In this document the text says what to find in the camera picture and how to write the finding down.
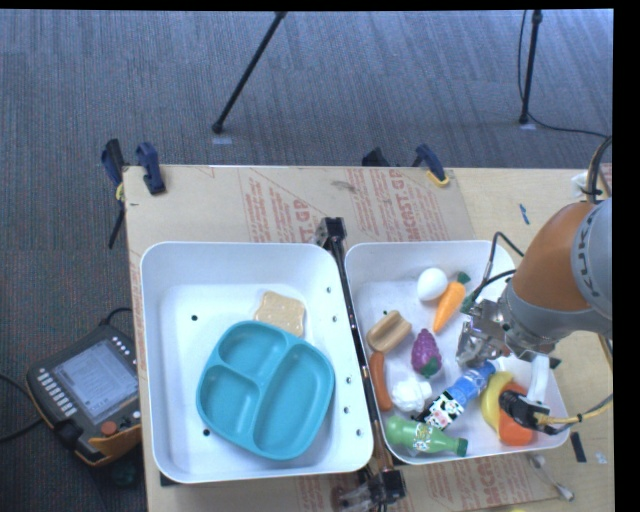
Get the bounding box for yellow banana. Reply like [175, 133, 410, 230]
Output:
[479, 370, 516, 434]

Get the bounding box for brown cardboard board red print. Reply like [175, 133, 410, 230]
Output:
[122, 164, 564, 512]

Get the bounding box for orange-red sausage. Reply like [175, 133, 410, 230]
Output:
[368, 350, 394, 413]

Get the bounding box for white plastic tray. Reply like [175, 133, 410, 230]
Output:
[343, 239, 572, 467]
[139, 241, 376, 485]

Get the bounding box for green bottle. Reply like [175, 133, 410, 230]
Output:
[384, 414, 470, 458]

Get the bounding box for blue divided plate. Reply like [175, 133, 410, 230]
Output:
[195, 320, 337, 462]

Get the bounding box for tan bread slice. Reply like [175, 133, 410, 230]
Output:
[253, 290, 307, 338]

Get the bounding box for blue clear plastic bottle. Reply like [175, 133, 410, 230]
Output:
[444, 360, 498, 407]

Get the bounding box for black block with thin wires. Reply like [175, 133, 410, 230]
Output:
[331, 466, 408, 512]
[313, 216, 348, 251]

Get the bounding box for black and white cow-print carton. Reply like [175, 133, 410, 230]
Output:
[416, 390, 467, 432]

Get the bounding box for orange fruit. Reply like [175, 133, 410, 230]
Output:
[496, 381, 536, 448]

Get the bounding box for black cylinder on white bracket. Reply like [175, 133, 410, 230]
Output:
[498, 353, 552, 433]

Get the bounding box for orange carrot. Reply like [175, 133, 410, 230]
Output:
[431, 271, 473, 335]

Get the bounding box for white cauliflower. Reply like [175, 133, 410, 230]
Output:
[390, 377, 434, 414]

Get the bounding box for white egg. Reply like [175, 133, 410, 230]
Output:
[416, 267, 450, 303]

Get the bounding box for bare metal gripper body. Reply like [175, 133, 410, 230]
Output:
[460, 298, 518, 359]

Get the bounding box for tan hot dog bun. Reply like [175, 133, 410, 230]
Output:
[365, 309, 413, 354]

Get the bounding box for purple grapes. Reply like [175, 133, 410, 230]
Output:
[410, 328, 444, 380]

